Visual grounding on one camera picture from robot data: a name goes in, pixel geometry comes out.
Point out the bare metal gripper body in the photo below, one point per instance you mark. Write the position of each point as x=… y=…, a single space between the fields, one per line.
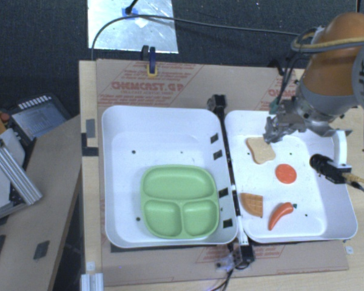
x=294 y=118

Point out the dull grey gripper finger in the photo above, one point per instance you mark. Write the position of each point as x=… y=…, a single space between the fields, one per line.
x=268 y=129
x=277 y=135

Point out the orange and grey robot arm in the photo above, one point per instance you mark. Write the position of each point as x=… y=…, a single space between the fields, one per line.
x=333 y=56

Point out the tan bread slice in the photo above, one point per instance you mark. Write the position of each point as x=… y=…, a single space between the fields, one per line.
x=261 y=151

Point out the orange round slice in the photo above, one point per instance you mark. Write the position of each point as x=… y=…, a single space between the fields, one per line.
x=286 y=173

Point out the thin black and white rod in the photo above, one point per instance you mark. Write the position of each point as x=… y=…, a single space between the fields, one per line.
x=229 y=162

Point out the brown waffle wedge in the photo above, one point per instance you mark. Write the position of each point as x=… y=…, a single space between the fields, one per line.
x=253 y=205

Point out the orange carrot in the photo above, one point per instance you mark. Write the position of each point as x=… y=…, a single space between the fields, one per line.
x=279 y=215

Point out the white plastic tray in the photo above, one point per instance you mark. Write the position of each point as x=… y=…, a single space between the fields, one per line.
x=127 y=150
x=309 y=223

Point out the brown cardboard board red print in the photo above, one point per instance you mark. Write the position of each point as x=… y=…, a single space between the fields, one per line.
x=182 y=80

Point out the green divided plate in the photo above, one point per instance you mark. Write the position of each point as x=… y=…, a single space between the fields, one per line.
x=179 y=202

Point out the black cylinder on white bracket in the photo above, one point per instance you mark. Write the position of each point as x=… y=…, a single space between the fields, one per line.
x=330 y=162

